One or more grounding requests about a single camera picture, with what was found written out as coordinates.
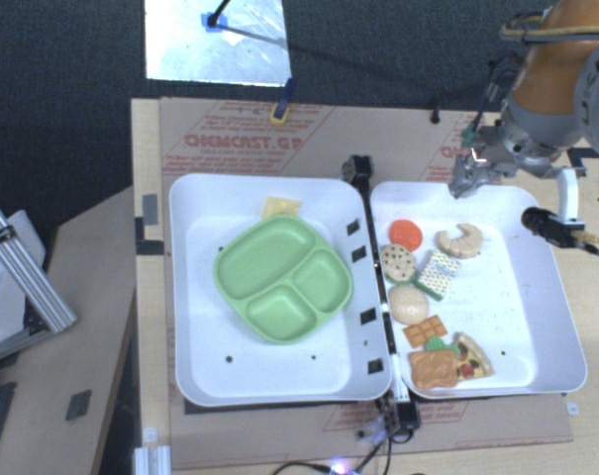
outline cardboard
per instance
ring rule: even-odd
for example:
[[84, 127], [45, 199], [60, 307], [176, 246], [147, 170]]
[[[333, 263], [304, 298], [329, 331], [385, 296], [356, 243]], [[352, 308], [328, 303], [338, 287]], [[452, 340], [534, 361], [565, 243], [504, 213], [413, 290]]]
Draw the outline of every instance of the cardboard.
[[[373, 403], [216, 411], [186, 406], [173, 375], [168, 191], [189, 172], [338, 177], [352, 154], [372, 156], [372, 184], [449, 180], [459, 132], [473, 115], [291, 105], [286, 125], [268, 122], [270, 103], [160, 101], [168, 396], [172, 467], [188, 469], [332, 456], [363, 456], [356, 432], [377, 416]], [[428, 402], [422, 427], [395, 452], [571, 441], [559, 395]]]

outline pizza slice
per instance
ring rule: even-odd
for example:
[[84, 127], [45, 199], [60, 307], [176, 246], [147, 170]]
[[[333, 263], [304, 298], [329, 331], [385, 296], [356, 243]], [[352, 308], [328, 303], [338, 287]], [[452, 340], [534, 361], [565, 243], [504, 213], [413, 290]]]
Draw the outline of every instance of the pizza slice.
[[459, 357], [457, 358], [458, 380], [483, 378], [494, 373], [490, 359], [468, 334], [460, 332], [454, 345], [459, 348]]

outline tomato slice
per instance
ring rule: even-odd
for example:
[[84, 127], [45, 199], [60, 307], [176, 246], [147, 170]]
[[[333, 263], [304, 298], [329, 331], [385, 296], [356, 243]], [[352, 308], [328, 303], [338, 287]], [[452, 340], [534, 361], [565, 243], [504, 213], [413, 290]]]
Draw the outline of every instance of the tomato slice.
[[389, 240], [414, 251], [422, 244], [422, 231], [411, 220], [396, 220], [389, 228]]

